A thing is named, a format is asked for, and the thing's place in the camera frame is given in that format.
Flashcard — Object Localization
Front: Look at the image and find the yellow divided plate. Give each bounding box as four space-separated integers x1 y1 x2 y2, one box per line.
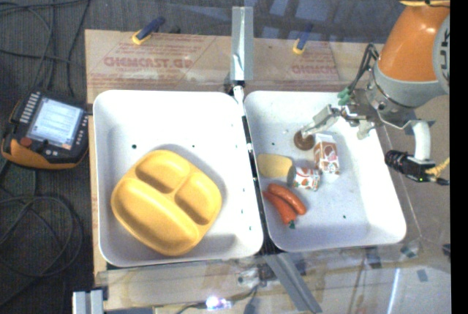
110 149 223 258

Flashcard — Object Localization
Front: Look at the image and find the black cylinder on white bracket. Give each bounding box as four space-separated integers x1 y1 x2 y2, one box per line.
384 120 440 184

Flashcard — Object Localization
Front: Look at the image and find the brown round biscuit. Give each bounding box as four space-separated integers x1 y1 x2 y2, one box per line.
293 129 316 152

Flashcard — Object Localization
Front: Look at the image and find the white and orange juice carton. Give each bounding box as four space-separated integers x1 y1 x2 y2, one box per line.
313 132 341 176

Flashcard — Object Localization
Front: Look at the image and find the orange sausage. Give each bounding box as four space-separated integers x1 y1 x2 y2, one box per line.
267 182 308 216

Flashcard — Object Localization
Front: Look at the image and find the orange carrot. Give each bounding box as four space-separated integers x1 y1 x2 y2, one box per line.
262 190 298 230

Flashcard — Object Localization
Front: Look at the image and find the brown cardboard board red print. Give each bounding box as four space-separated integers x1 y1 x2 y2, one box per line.
84 29 451 310

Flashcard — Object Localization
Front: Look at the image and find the white plastic tray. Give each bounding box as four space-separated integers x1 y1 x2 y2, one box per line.
243 90 408 253
92 89 265 268

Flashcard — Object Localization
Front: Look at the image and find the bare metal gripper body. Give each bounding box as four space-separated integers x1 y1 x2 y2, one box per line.
341 86 416 130

